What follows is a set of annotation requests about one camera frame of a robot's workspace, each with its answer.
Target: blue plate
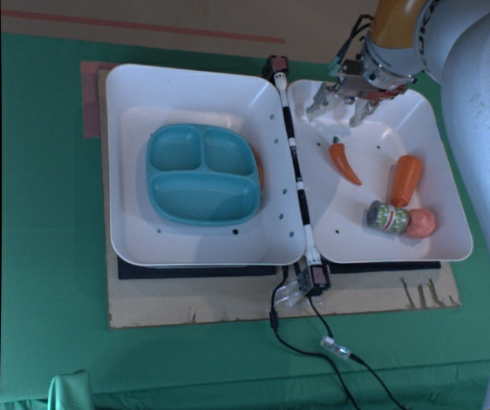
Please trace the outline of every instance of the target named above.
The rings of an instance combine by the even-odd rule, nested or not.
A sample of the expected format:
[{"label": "blue plate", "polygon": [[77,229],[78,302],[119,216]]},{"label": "blue plate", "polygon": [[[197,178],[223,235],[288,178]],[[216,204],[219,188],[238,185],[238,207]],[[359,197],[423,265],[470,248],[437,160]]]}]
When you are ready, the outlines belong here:
[{"label": "blue plate", "polygon": [[169,220],[221,226],[249,220],[260,206],[254,153],[239,134],[206,125],[167,125],[150,136],[149,198]]}]

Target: orange carrot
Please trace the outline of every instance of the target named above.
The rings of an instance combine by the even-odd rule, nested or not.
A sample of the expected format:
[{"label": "orange carrot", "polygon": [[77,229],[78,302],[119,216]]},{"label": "orange carrot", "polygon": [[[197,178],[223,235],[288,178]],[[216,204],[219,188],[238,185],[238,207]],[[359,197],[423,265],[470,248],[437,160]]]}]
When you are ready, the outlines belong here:
[{"label": "orange carrot", "polygon": [[336,169],[340,174],[356,185],[362,185],[363,183],[357,177],[346,157],[346,146],[342,143],[339,143],[340,139],[338,137],[334,137],[332,140],[332,144],[329,146],[329,154],[330,159],[334,162]]}]

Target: white tray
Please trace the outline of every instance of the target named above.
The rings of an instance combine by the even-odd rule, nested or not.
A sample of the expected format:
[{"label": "white tray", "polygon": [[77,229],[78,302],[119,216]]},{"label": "white tray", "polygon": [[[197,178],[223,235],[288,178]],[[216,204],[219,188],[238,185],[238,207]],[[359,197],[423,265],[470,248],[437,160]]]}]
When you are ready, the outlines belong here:
[{"label": "white tray", "polygon": [[[460,261],[472,251],[472,236],[459,199],[435,114],[418,92],[408,90],[382,102],[363,124],[349,127],[354,106],[343,100],[309,121],[306,108],[321,82],[299,80],[288,88],[296,149],[304,180],[315,243],[325,258],[356,261]],[[335,170],[328,148],[333,136],[345,144],[357,186]],[[389,201],[397,159],[423,160],[423,175],[406,208],[429,208],[437,229],[421,240],[387,234],[366,225],[370,204]]]},{"label": "white tray", "polygon": [[[347,123],[343,102],[308,121],[305,108],[321,82],[289,86],[300,170],[321,255],[340,263],[459,261],[472,239],[429,103],[408,91],[383,102],[362,126]],[[287,265],[306,239],[295,174],[276,88],[260,77],[166,67],[121,65],[107,77],[110,236],[123,260],[145,267]],[[145,156],[150,135],[168,124],[222,126],[240,133],[265,171],[259,212],[230,226],[193,226],[164,219],[149,201]],[[357,187],[330,164],[337,135],[363,180]],[[435,212],[438,229],[413,240],[365,223],[374,200],[387,201],[391,173],[404,153],[419,155],[424,173],[409,208]]]},{"label": "white tray", "polygon": [[[260,77],[122,65],[107,76],[110,235],[125,261],[146,267],[285,265],[300,259],[304,229],[283,111]],[[258,152],[265,171],[260,210],[239,225],[164,219],[149,201],[146,149],[168,124],[222,126]]]}]

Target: cardboard sheet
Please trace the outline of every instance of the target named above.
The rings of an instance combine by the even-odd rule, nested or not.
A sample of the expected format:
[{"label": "cardboard sheet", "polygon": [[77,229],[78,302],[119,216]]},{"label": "cardboard sheet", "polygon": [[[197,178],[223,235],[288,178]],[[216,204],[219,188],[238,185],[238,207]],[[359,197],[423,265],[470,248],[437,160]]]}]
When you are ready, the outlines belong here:
[{"label": "cardboard sheet", "polygon": [[[258,277],[118,278],[109,229],[107,73],[107,69],[97,70],[110,328],[267,319],[271,293],[282,278],[280,270]],[[323,315],[460,307],[448,262],[442,262],[440,269],[338,273],[331,276],[331,283],[331,289],[316,299]],[[278,312],[281,318],[315,314],[305,301],[280,307]]]}]

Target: green can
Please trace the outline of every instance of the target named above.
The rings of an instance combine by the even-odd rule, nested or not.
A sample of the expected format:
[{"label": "green can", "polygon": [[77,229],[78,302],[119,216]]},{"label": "green can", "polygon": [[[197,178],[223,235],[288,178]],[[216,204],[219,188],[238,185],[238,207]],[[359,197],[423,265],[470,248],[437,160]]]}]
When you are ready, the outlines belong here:
[{"label": "green can", "polygon": [[388,203],[374,201],[368,208],[366,223],[385,232],[400,234],[408,226],[408,211]]}]

